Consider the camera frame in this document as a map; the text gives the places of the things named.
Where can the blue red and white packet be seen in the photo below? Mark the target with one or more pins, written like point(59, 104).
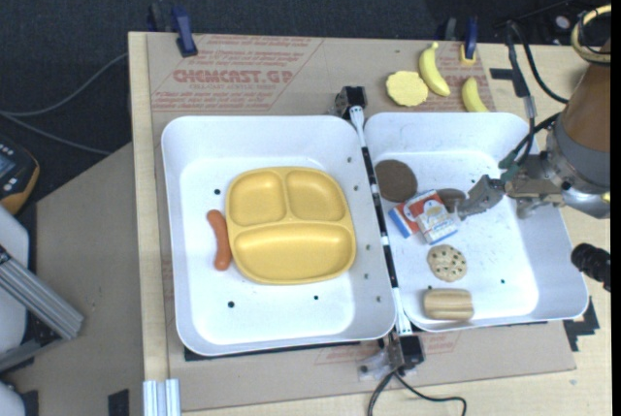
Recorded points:
point(400, 220)

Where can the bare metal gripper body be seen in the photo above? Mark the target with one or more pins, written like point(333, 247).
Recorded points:
point(533, 181)

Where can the white plastic tray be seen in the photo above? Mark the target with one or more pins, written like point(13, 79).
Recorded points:
point(504, 259)
point(271, 317)

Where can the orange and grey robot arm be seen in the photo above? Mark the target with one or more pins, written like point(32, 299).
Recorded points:
point(589, 104)

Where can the tan bread bun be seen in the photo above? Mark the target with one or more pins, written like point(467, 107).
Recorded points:
point(447, 304)

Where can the small brown mushroom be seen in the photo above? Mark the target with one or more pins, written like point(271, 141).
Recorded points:
point(448, 197)

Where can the yellow round biscuit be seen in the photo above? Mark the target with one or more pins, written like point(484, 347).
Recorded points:
point(406, 88)

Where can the yellow banana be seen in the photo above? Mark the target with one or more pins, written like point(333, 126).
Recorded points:
point(473, 98)
point(433, 70)

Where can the chocolate chip cookie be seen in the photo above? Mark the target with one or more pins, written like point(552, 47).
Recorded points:
point(446, 263)

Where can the brown round biscuit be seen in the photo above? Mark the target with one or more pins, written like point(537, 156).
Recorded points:
point(395, 180)

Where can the red and white carton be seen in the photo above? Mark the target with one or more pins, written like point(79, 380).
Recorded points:
point(434, 220)

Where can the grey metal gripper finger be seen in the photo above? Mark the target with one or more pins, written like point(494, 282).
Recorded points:
point(478, 205)
point(487, 185)

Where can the brown cardboard board red print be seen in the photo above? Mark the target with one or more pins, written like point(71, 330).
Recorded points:
point(233, 74)

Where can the thin black and white rod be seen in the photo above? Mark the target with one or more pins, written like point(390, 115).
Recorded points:
point(383, 230)

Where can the orange sausage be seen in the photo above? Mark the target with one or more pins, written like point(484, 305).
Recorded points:
point(220, 239)

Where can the yellow divided plate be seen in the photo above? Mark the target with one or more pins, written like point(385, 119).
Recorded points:
point(291, 230)

